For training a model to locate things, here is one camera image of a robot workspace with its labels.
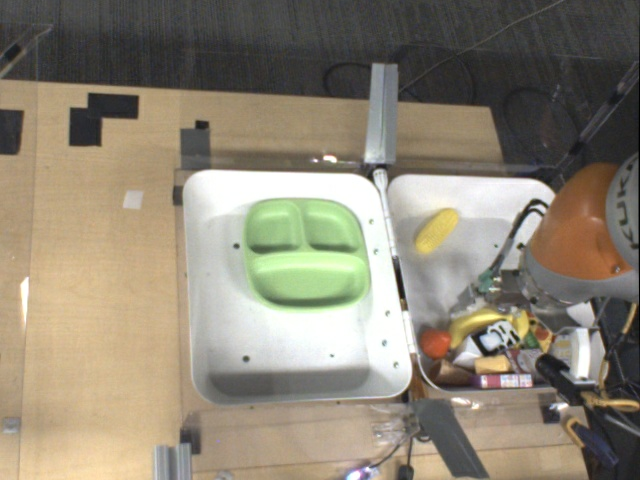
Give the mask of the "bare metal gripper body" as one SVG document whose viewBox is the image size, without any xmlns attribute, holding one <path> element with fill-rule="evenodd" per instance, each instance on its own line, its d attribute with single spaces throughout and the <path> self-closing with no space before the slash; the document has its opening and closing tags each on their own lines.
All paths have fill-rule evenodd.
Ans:
<svg viewBox="0 0 640 480">
<path fill-rule="evenodd" d="M 492 302 L 499 310 L 526 309 L 539 302 L 536 284 L 527 270 L 501 270 Z"/>
</svg>

